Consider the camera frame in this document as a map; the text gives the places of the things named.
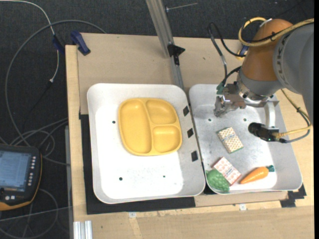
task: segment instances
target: orange carrot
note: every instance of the orange carrot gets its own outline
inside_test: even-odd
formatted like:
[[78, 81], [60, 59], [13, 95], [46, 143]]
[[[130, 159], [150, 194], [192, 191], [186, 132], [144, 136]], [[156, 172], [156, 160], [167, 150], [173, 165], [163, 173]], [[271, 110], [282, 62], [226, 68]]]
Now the orange carrot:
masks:
[[275, 170], [274, 170], [273, 165], [258, 167], [255, 170], [253, 170], [252, 172], [250, 172], [244, 179], [242, 179], [240, 184], [263, 179], [263, 178], [267, 177], [269, 172], [274, 172], [274, 171]]

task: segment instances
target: blue clamp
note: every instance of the blue clamp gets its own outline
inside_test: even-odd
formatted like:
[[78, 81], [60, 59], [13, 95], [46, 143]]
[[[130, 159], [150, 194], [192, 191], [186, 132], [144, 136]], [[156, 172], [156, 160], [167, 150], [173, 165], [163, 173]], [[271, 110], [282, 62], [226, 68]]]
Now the blue clamp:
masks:
[[73, 43], [79, 45], [78, 50], [86, 56], [91, 52], [91, 50], [86, 46], [85, 41], [83, 40], [82, 35], [78, 31], [71, 32], [71, 39]]
[[244, 56], [245, 53], [248, 51], [248, 46], [243, 45], [242, 49], [239, 51], [238, 55]]

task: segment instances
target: wooden table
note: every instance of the wooden table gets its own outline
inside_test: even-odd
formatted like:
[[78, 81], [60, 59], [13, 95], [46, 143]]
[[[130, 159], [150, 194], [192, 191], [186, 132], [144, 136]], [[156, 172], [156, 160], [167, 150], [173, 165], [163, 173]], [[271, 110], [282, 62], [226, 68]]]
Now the wooden table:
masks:
[[[195, 208], [138, 212], [135, 217], [126, 212], [87, 215], [79, 111], [88, 113], [88, 88], [98, 82], [173, 84], [173, 81], [170, 60], [164, 57], [157, 36], [82, 35], [91, 49], [88, 56], [83, 56], [75, 45], [66, 46], [73, 216], [74, 221], [92, 221], [94, 239], [314, 238], [312, 132], [292, 144], [307, 193], [304, 199], [296, 200], [296, 207], [282, 208], [279, 200], [288, 199], [286, 191], [202, 194], [195, 197]], [[222, 80], [223, 65], [210, 39], [176, 37], [174, 41], [186, 49], [179, 57], [186, 94], [195, 84], [218, 84]], [[220, 41], [217, 43], [229, 70], [241, 65], [241, 60], [229, 55]], [[236, 40], [226, 40], [226, 43], [232, 50], [240, 47]], [[288, 93], [304, 108], [300, 95]], [[304, 120], [282, 93], [276, 95], [287, 130], [304, 127]]]

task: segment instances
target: white tray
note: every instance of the white tray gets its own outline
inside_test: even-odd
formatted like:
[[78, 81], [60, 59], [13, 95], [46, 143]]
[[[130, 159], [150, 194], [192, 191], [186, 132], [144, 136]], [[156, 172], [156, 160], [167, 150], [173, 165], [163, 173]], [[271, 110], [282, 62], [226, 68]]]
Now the white tray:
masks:
[[[266, 142], [252, 135], [248, 125], [252, 122], [265, 123], [263, 108], [246, 107], [228, 112], [222, 118], [214, 115], [217, 85], [199, 84], [191, 87], [189, 98], [198, 136], [199, 148], [205, 170], [221, 158], [226, 157], [242, 175], [259, 166], [274, 165], [275, 172], [259, 181], [239, 184], [239, 178], [227, 194], [296, 190], [302, 184], [302, 176], [290, 143]], [[275, 107], [276, 126], [285, 132], [285, 124], [279, 105]], [[217, 136], [217, 131], [233, 127], [244, 147], [228, 154]]]
[[[160, 156], [136, 156], [124, 148], [118, 108], [130, 98], [159, 98], [175, 108], [182, 129], [178, 151]], [[185, 92], [174, 85], [95, 84], [87, 93], [92, 149], [93, 189], [108, 204], [200, 194], [205, 187], [198, 145]]]

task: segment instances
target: black cable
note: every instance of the black cable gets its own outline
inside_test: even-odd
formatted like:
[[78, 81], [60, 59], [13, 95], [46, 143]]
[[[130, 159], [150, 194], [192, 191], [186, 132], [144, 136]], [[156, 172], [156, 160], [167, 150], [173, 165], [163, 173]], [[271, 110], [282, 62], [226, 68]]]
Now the black cable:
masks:
[[[244, 23], [244, 24], [242, 25], [241, 30], [240, 30], [242, 38], [243, 38], [243, 36], [244, 36], [245, 24], [246, 24], [246, 23]], [[244, 38], [243, 38], [243, 40], [244, 40], [245, 42], [261, 42], [261, 41], [265, 41], [265, 40], [271, 39], [272, 37], [274, 37], [276, 34], [280, 33], [281, 31], [279, 31], [279, 32], [277, 32], [277, 33], [274, 33], [274, 32], [273, 32], [271, 35], [268, 35], [268, 36], [266, 36], [266, 37], [264, 37], [264, 38], [262, 38], [262, 39], [259, 39], [259, 40], [245, 40]]]
[[[287, 9], [286, 11], [284, 11], [284, 12], [282, 12], [282, 13], [276, 15], [275, 17], [278, 17], [278, 16], [280, 16], [280, 15], [283, 15], [283, 14], [289, 12], [290, 10], [292, 10], [292, 9], [296, 8], [297, 6], [301, 5], [301, 3], [303, 3], [305, 0], [300, 0], [300, 1], [296, 0], [296, 1], [297, 1], [297, 3], [296, 3], [294, 6], [292, 6], [292, 7], [289, 8], [289, 9]], [[306, 14], [306, 12], [305, 12], [305, 10], [304, 10], [301, 6], [300, 6], [300, 8], [301, 8], [301, 10], [303, 11], [305, 17], [308, 17], [307, 14]]]
[[56, 221], [56, 223], [61, 228], [62, 231], [64, 231], [68, 235], [70, 234], [70, 230], [66, 228], [59, 219]]
[[219, 35], [219, 38], [220, 38], [221, 43], [223, 44], [224, 48], [225, 48], [230, 54], [232, 54], [232, 55], [234, 55], [234, 56], [236, 56], [236, 57], [245, 57], [245, 56], [246, 56], [246, 55], [237, 54], [237, 53], [231, 51], [231, 50], [227, 47], [227, 45], [226, 45], [226, 43], [224, 42], [224, 39], [223, 39], [223, 37], [222, 37], [222, 35], [221, 35], [221, 33], [220, 33], [218, 27], [217, 27], [217, 25], [216, 25], [214, 22], [209, 23], [208, 28], [207, 28], [207, 29], [208, 29], [208, 33], [209, 33], [211, 36], [212, 36], [211, 25], [213, 25], [213, 26], [215, 27], [215, 29], [216, 29], [216, 31], [217, 31], [217, 33], [218, 33], [218, 35]]
[[2, 143], [8, 145], [8, 143], [0, 136], [0, 141], [2, 141]]
[[[22, 135], [23, 135], [24, 139], [27, 140], [29, 137], [31, 137], [31, 136], [33, 136], [34, 134], [39, 133], [39, 132], [40, 132], [40, 133], [45, 133], [45, 134], [47, 134], [46, 138], [40, 143], [40, 145], [39, 145], [39, 147], [38, 147], [38, 148], [41, 148], [41, 146], [45, 143], [45, 141], [46, 141], [49, 137], [52, 137], [52, 134], [53, 134], [57, 129], [59, 129], [61, 126], [66, 125], [66, 124], [68, 123], [67, 120], [68, 120], [68, 118], [61, 119], [61, 120], [58, 120], [58, 121], [56, 121], [56, 122], [53, 122], [53, 123], [51, 123], [51, 124], [49, 124], [49, 125], [43, 126], [43, 127], [40, 128], [40, 129], [31, 130], [31, 131], [25, 132], [25, 133], [23, 133]], [[45, 128], [51, 127], [51, 126], [53, 126], [53, 125], [55, 125], [55, 124], [58, 124], [58, 123], [61, 123], [61, 124], [58, 125], [58, 126], [56, 126], [51, 132], [46, 132], [46, 131], [43, 130], [43, 129], [45, 129]], [[22, 142], [23, 142], [23, 140], [22, 140], [21, 137], [19, 136], [19, 137], [17, 137], [16, 139], [14, 139], [14, 140], [10, 143], [10, 145], [18, 145], [18, 144], [20, 144], [20, 143], [22, 143]], [[70, 164], [68, 164], [68, 163], [63, 163], [63, 162], [59, 162], [59, 161], [53, 160], [53, 159], [51, 159], [51, 158], [48, 158], [48, 156], [49, 156], [49, 155], [53, 152], [53, 150], [54, 150], [54, 146], [55, 146], [55, 140], [54, 140], [54, 138], [52, 138], [52, 142], [53, 142], [53, 146], [52, 146], [51, 150], [50, 150], [47, 154], [43, 155], [42, 158], [45, 159], [45, 160], [47, 160], [47, 161], [56, 163], [56, 164], [70, 166]]]
[[27, 219], [27, 222], [26, 222], [26, 226], [25, 226], [25, 228], [24, 228], [24, 232], [23, 232], [22, 238], [25, 237], [25, 233], [26, 233], [27, 228], [29, 228], [30, 231], [32, 231], [32, 229], [31, 229], [29, 223], [30, 223], [30, 218], [31, 218], [31, 214], [32, 214], [33, 203], [34, 203], [34, 202], [32, 202], [32, 203], [30, 204], [30, 210], [29, 210], [29, 214], [28, 214], [28, 219]]
[[29, 110], [26, 118], [25, 118], [25, 121], [22, 125], [22, 130], [21, 132], [24, 132], [24, 128], [25, 128], [25, 124], [27, 123], [28, 121], [28, 118], [30, 117], [32, 111], [34, 110], [34, 108], [39, 104], [39, 102], [42, 100], [42, 98], [44, 97], [45, 93], [50, 89], [50, 87], [52, 86], [52, 82], [48, 81], [48, 83], [46, 84], [45, 86], [45, 90], [43, 91], [43, 93], [41, 94], [41, 96], [38, 98], [38, 100], [36, 101], [36, 103], [32, 106], [32, 108]]
[[222, 61], [223, 66], [224, 66], [224, 74], [225, 74], [225, 77], [226, 77], [226, 76], [227, 76], [227, 63], [226, 63], [226, 59], [225, 59], [223, 53], [221, 52], [221, 50], [219, 49], [219, 47], [218, 47], [218, 45], [217, 45], [217, 43], [216, 43], [216, 41], [215, 41], [215, 38], [214, 38], [214, 36], [213, 36], [213, 34], [212, 34], [210, 28], [208, 28], [208, 32], [209, 32], [209, 34], [210, 34], [210, 39], [211, 39], [213, 45], [215, 46], [215, 48], [216, 48], [216, 50], [217, 50], [217, 52], [218, 52], [218, 54], [219, 54], [219, 56], [220, 56], [220, 58], [221, 58], [221, 61]]
[[53, 226], [55, 225], [55, 223], [56, 223], [57, 220], [58, 220], [58, 215], [59, 215], [59, 206], [58, 206], [58, 203], [57, 203], [56, 199], [54, 198], [54, 196], [53, 196], [51, 193], [49, 193], [48, 191], [46, 191], [46, 190], [44, 190], [44, 189], [39, 189], [39, 191], [42, 191], [42, 192], [46, 193], [47, 195], [49, 195], [49, 196], [51, 197], [51, 199], [54, 201], [54, 204], [55, 204], [55, 206], [56, 206], [56, 209], [55, 209], [55, 211], [56, 211], [55, 218], [54, 218], [54, 221], [52, 222], [52, 224], [49, 226], [49, 228], [47, 228], [44, 232], [40, 233], [39, 235], [32, 236], [32, 237], [27, 237], [27, 238], [25, 238], [25, 237], [16, 237], [16, 236], [13, 236], [13, 235], [7, 233], [6, 231], [4, 231], [2, 228], [0, 228], [0, 232], [2, 232], [2, 233], [5, 234], [6, 236], [8, 236], [8, 237], [10, 237], [10, 238], [14, 238], [14, 239], [35, 239], [35, 238], [39, 238], [39, 237], [45, 235], [46, 233], [48, 233], [48, 232], [53, 228]]
[[32, 34], [23, 44], [22, 46], [17, 50], [17, 52], [15, 53], [15, 55], [13, 56], [11, 62], [10, 62], [10, 65], [8, 67], [8, 70], [7, 70], [7, 73], [6, 73], [6, 77], [5, 77], [5, 83], [4, 83], [4, 95], [5, 95], [5, 103], [6, 103], [6, 107], [7, 107], [7, 110], [8, 110], [8, 113], [9, 113], [9, 116], [10, 116], [10, 120], [16, 130], [16, 132], [19, 134], [19, 136], [21, 137], [21, 139], [23, 140], [23, 142], [27, 145], [27, 146], [30, 146], [30, 144], [24, 139], [22, 133], [20, 132], [19, 128], [17, 127], [15, 121], [14, 121], [14, 118], [13, 118], [13, 115], [11, 113], [11, 110], [10, 110], [10, 106], [9, 106], [9, 101], [8, 101], [8, 92], [7, 92], [7, 85], [8, 85], [8, 78], [9, 78], [9, 74], [10, 74], [10, 71], [11, 71], [11, 68], [12, 68], [12, 65], [16, 59], [16, 57], [18, 56], [18, 54], [20, 53], [20, 51], [22, 50], [22, 48], [25, 47], [25, 45], [31, 41], [36, 35], [38, 35], [39, 33], [41, 33], [42, 31], [46, 30], [47, 28], [50, 28], [54, 25], [58, 25], [58, 24], [63, 24], [63, 23], [83, 23], [83, 24], [87, 24], [87, 25], [90, 25], [90, 26], [93, 26], [95, 28], [97, 28], [98, 30], [100, 30], [102, 33], [106, 33], [103, 29], [101, 29], [100, 27], [90, 23], [90, 22], [87, 22], [87, 21], [83, 21], [83, 20], [76, 20], [76, 19], [68, 19], [68, 20], [61, 20], [61, 21], [57, 21], [57, 22], [54, 22], [54, 23], [51, 23], [49, 25], [46, 25], [44, 27], [42, 27], [41, 29], [39, 29], [37, 32], [35, 32], [34, 34]]
[[229, 78], [229, 76], [231, 76], [233, 73], [239, 72], [240, 69], [241, 69], [241, 66], [239, 66], [239, 67], [233, 69], [229, 74], [227, 74], [227, 76], [224, 78], [224, 80], [223, 80], [221, 83], [223, 83], [223, 85], [225, 85], [227, 79]]

